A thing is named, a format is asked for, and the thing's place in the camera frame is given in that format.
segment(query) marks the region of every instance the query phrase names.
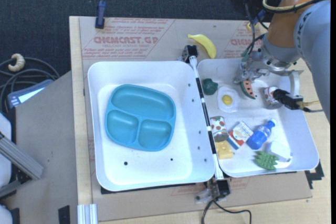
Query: banana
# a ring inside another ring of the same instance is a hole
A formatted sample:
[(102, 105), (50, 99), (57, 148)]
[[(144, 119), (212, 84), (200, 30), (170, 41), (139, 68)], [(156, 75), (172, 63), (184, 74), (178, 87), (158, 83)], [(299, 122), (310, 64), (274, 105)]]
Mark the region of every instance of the banana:
[(209, 54), (211, 59), (214, 59), (216, 57), (217, 53), (216, 47), (208, 37), (202, 34), (198, 34), (198, 35), (188, 35), (188, 38), (192, 38), (196, 42), (201, 44), (206, 49), (206, 52)]

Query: white tray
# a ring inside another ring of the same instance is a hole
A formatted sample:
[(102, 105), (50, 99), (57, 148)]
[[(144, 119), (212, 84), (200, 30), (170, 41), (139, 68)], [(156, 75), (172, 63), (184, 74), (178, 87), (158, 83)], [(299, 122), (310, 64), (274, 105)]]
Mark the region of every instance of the white tray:
[(217, 92), (214, 95), (205, 95), (209, 117), (223, 116), (228, 131), (240, 121), (245, 122), (254, 131), (257, 126), (265, 124), (268, 119), (276, 119), (277, 125), (272, 128), (270, 138), (260, 150), (265, 150), (268, 143), (276, 140), (290, 148), (292, 159), (289, 162), (278, 162), (275, 166), (276, 170), (265, 170), (254, 163), (256, 152), (245, 143), (241, 148), (233, 149), (235, 153), (233, 158), (219, 160), (220, 168), (231, 177), (314, 169), (318, 165), (319, 155), (304, 113), (301, 110), (290, 110), (284, 106), (275, 110), (267, 109), (263, 97), (264, 88), (270, 86), (277, 86), (290, 92), (289, 77), (271, 73), (269, 76), (256, 79), (252, 83), (252, 88), (257, 98), (253, 100), (243, 94), (238, 84), (233, 84), (239, 62), (240, 59), (206, 59), (199, 63), (198, 72), (201, 81), (211, 78), (218, 83), (218, 88), (227, 86), (236, 90), (240, 97), (238, 111), (225, 113), (218, 108)]
[[(96, 173), (109, 191), (191, 184), (209, 180), (215, 171), (195, 74), (180, 61), (97, 62), (88, 71)], [(158, 152), (135, 150), (113, 142), (104, 117), (113, 90), (134, 84), (168, 94), (176, 106), (169, 145)]]

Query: wooden table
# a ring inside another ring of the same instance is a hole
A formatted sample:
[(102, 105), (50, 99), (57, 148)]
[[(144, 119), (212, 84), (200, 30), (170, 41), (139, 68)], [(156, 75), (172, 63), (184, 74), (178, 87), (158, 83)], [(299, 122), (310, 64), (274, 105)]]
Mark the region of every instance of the wooden table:
[[(83, 72), (81, 57), (80, 17), (70, 17), (71, 72), (73, 104), (75, 116), (76, 164), (79, 205), (92, 204), (89, 150), (86, 126), (86, 106), (83, 95)], [(308, 70), (301, 60), (297, 69)], [(300, 76), (300, 93), (305, 100), (316, 100), (311, 73)], [(331, 185), (330, 185), (330, 124), (323, 113), (306, 113), (307, 123), (316, 143), (324, 177), (313, 182), (312, 198), (309, 200), (291, 200), (266, 204), (231, 208), (231, 210), (249, 209), (253, 223), (331, 223)], [(150, 216), (104, 223), (200, 223), (202, 211)], [(209, 210), (208, 223), (248, 223), (248, 214), (229, 214), (220, 209)]]

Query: blue bottle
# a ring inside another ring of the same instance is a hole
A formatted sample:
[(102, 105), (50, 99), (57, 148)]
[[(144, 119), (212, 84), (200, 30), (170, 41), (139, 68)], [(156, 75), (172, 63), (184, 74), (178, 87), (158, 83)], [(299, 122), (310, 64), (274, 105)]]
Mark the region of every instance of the blue bottle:
[(260, 126), (251, 137), (246, 141), (247, 145), (253, 150), (258, 150), (271, 135), (271, 129), (276, 125), (275, 119), (270, 119), (267, 124)]

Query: white egg toy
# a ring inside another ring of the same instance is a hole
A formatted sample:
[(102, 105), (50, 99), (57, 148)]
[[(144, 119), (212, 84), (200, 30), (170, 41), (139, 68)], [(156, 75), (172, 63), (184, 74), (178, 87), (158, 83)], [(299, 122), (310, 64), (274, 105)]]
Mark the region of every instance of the white egg toy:
[(218, 88), (217, 103), (220, 110), (227, 113), (236, 112), (239, 101), (240, 97), (236, 90), (226, 86)]

